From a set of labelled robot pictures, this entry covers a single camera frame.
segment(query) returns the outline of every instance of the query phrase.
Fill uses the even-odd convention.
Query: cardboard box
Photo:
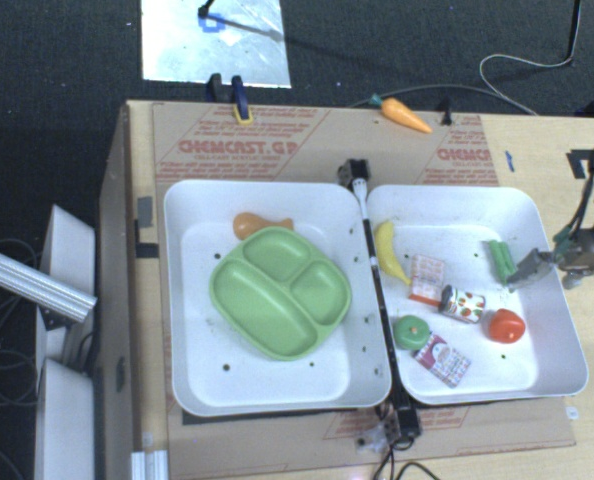
[[[107,478],[129,478],[130,452],[167,449],[170,478],[218,478],[379,462],[357,439],[370,410],[198,420],[170,389],[170,328],[162,195],[191,177],[335,182],[348,158],[366,158],[370,184],[496,185],[482,117],[422,113],[418,134],[372,110],[254,107],[238,126],[229,105],[129,102],[100,199],[103,446]],[[496,152],[496,158],[504,158]],[[407,458],[571,446],[561,398],[426,408]]]

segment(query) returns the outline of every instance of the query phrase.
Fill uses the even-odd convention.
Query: green plate
[[[303,357],[335,329],[350,306],[348,280],[308,240],[268,227],[217,265],[210,297],[259,350],[284,361]]]

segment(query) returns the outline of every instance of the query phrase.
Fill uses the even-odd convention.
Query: can
[[[479,322],[485,306],[486,298],[483,295],[458,290],[447,285],[441,293],[439,312],[462,322],[476,324]]]

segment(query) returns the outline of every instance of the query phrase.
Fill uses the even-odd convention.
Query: red tomato
[[[515,343],[524,335],[526,322],[508,309],[498,309],[490,321],[488,336],[501,343]]]

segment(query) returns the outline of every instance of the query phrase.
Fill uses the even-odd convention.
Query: yellow banana
[[[401,279],[404,283],[410,285],[410,278],[405,274],[404,269],[401,268],[395,257],[395,251],[393,251],[394,236],[395,226],[390,220],[380,224],[375,231],[375,247],[377,249],[379,268],[386,274]]]

